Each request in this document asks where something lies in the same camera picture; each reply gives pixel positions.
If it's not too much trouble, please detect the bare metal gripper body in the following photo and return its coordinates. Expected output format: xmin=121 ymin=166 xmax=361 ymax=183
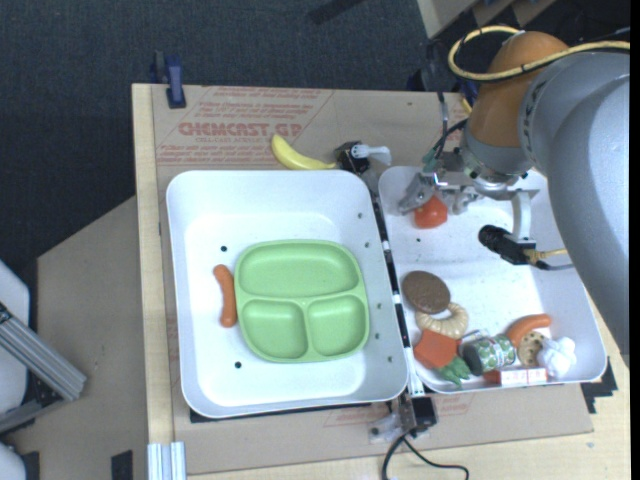
xmin=424 ymin=148 xmax=522 ymax=202

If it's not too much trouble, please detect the orange toy vegetable chunk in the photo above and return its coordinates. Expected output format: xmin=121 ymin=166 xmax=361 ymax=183
xmin=413 ymin=195 xmax=449 ymax=230

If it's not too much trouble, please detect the white plastic tray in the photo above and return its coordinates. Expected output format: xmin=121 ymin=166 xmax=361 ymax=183
xmin=165 ymin=169 xmax=410 ymax=419
xmin=377 ymin=165 xmax=609 ymax=395

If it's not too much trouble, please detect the brown cardboard board red print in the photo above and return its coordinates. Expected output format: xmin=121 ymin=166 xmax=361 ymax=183
xmin=149 ymin=85 xmax=596 ymax=475

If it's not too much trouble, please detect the thin black and white rod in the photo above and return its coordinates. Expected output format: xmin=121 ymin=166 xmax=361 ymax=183
xmin=355 ymin=143 xmax=425 ymax=397

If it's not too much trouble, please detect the brown round biscuit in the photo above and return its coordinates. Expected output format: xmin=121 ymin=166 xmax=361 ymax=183
xmin=402 ymin=270 xmax=452 ymax=315

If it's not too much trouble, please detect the yellow banana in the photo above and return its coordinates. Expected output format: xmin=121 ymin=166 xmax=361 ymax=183
xmin=270 ymin=133 xmax=338 ymax=172

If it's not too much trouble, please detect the orange sausage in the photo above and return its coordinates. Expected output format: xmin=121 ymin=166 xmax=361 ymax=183
xmin=212 ymin=264 xmax=239 ymax=329
xmin=505 ymin=313 xmax=552 ymax=349

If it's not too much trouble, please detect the green divided plate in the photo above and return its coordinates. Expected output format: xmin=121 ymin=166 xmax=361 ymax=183
xmin=233 ymin=239 xmax=372 ymax=364

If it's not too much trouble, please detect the orange carrot with green top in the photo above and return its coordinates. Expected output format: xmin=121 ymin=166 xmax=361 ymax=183
xmin=412 ymin=328 xmax=472 ymax=389

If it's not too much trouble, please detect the green patterned small can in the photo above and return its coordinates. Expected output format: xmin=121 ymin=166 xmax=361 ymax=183
xmin=462 ymin=334 xmax=518 ymax=376

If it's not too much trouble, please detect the beige chocolate chip cookie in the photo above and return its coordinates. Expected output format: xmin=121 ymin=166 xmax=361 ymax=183
xmin=517 ymin=331 xmax=547 ymax=365

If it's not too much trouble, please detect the white crumpled lump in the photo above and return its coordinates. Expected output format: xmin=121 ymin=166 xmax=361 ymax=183
xmin=538 ymin=336 xmax=578 ymax=377

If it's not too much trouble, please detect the red and white small carton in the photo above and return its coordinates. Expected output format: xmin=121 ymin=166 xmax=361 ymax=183
xmin=483 ymin=366 xmax=549 ymax=387

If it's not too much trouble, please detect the black cylinder on white bracket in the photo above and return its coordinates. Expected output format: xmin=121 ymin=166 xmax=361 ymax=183
xmin=477 ymin=190 xmax=541 ymax=265

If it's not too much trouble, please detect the black block with thin wires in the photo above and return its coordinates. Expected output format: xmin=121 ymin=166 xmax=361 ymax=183
xmin=333 ymin=141 xmax=364 ymax=172
xmin=412 ymin=396 xmax=439 ymax=430

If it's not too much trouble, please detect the beige ring doughnut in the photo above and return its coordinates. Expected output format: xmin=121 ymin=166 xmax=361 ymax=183
xmin=414 ymin=301 xmax=470 ymax=341

